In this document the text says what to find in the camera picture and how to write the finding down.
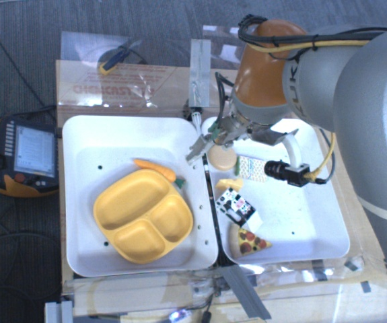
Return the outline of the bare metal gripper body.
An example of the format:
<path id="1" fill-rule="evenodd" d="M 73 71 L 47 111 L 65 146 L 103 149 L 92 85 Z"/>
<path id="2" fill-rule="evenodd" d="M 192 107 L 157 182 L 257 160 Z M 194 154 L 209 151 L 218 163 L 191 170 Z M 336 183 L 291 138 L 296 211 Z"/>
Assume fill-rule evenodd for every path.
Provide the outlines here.
<path id="1" fill-rule="evenodd" d="M 239 113 L 231 113 L 217 119 L 211 127 L 209 134 L 216 145 L 231 145 L 234 141 L 257 140 L 271 128 L 270 124 L 260 124 L 249 120 Z"/>

